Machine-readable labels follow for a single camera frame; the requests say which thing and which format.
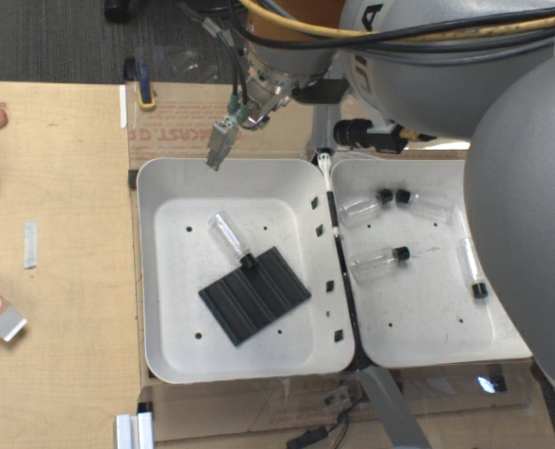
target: plastic vial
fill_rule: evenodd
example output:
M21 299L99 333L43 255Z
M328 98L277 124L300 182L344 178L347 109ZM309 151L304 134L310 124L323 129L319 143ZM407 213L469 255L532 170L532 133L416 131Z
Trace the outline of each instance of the plastic vial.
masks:
M383 189L375 196L356 196L345 200L338 208L340 222L347 227L360 225L375 218L383 205L393 199L388 189Z
M251 268L256 264L256 258L250 252L250 244L224 211L218 212L209 220L209 229L221 247L235 254L242 266Z
M406 190L396 192L396 202L408 206L408 210L427 218L448 222L454 213L455 203L436 195L410 193Z
M351 258L350 271L358 282L370 282L396 266L400 261L410 257L410 250L405 246L400 248L383 248L377 251L359 254Z
M458 259L466 285L473 290L475 299L486 297L487 285L485 275L476 255L475 244L472 238L464 238L458 244Z

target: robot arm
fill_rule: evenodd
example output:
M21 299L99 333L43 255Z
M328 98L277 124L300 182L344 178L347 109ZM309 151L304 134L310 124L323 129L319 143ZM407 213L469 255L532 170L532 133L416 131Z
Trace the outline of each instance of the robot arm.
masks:
M314 102L333 103L316 89L339 59L372 122L358 141L403 126L473 142L464 187L476 249L555 385L555 0L313 0L307 7L339 12L330 28L302 22L300 0L270 2L300 21L240 1L251 15L247 29L235 22L247 40L248 112L229 118L242 128L313 90ZM217 169L230 146L213 137Z

